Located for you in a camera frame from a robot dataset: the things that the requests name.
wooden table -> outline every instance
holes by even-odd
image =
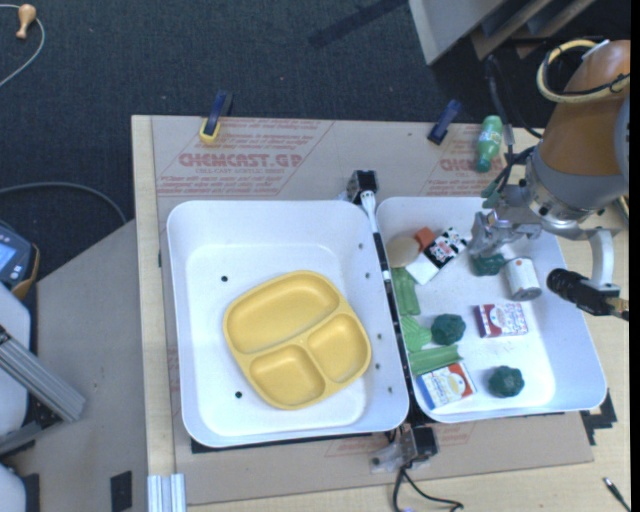
[[[388,123],[389,130],[398,123]],[[428,133],[430,125],[416,126]],[[372,137],[380,136],[380,123],[371,126]],[[359,125],[366,132],[366,123]],[[517,138],[526,139],[518,131]],[[158,267],[159,231],[154,169],[154,148],[151,116],[132,119],[134,178],[138,264],[141,297],[141,326],[144,361],[145,407],[147,425],[148,472],[150,475],[170,475],[176,472],[173,427],[170,406],[168,360],[163,308],[163,286]],[[399,153],[404,148],[397,148]],[[614,238],[616,268],[614,282],[622,287],[622,296],[629,296],[629,238],[615,209],[597,219],[597,224],[617,226],[622,231]],[[587,242],[560,240],[567,266],[583,275],[591,273],[590,249]],[[545,467],[516,472],[492,473],[423,482],[425,492],[453,498],[465,504],[466,510],[518,511],[602,511],[622,510],[602,481],[609,477],[630,503],[630,384],[629,325],[613,317],[586,318],[598,350],[610,395],[617,414],[611,429],[596,432],[593,446],[594,462],[587,464]],[[250,486],[250,481],[238,482]],[[358,487],[346,490],[314,492],[282,497],[252,499],[237,502],[190,506],[194,511],[299,511],[299,510],[391,510],[391,485]],[[400,492],[402,507],[415,510],[436,510],[404,485]]]

black and yellow clamp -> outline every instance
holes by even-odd
[[[200,128],[200,141],[203,144],[212,144],[220,132],[220,118],[227,115],[231,109],[232,94],[227,91],[218,91],[213,101],[209,117],[202,122]]]

white tray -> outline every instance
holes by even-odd
[[[189,201],[169,215],[182,416],[206,446],[392,430],[404,380],[369,222],[344,201]],[[369,336],[365,374],[313,406],[283,411],[252,389],[226,345],[227,306],[278,275],[311,270],[343,293]]]
[[[470,240],[474,214],[482,210],[477,198],[394,197],[383,201],[377,218],[386,243],[399,235],[412,236],[423,227],[436,235],[454,227]],[[546,287],[546,277],[555,268],[566,268],[556,238],[543,233],[536,240],[523,238],[502,248],[505,259],[528,256],[533,260],[543,293],[522,302],[529,333],[505,338],[483,339],[473,315],[479,304],[512,302],[502,272],[477,277],[469,253],[463,251],[431,281],[416,285],[421,315],[418,322],[430,327],[437,315],[460,315],[466,323],[458,351],[470,370],[478,392],[458,402],[430,409],[414,379],[417,401],[431,418],[462,421],[545,414],[597,407],[607,386],[589,335],[583,313]],[[522,392],[512,398],[495,398],[486,381],[492,368],[519,368],[525,379]]]

white can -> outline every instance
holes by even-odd
[[[531,300],[542,293],[531,258],[514,258],[504,265],[513,300]]]

black floor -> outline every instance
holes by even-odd
[[[38,245],[44,277],[119,225],[86,190],[9,187],[63,182],[105,194],[133,217],[131,116],[206,115],[218,89],[250,117],[435,121],[493,113],[483,63],[468,38],[426,65],[400,0],[51,0],[39,8],[41,54],[0,86],[0,221]],[[15,37],[17,9],[0,8],[0,81],[37,49],[34,24]],[[598,0],[557,34],[630,38],[630,0]],[[495,52],[523,119],[552,109],[535,87],[542,47]]]

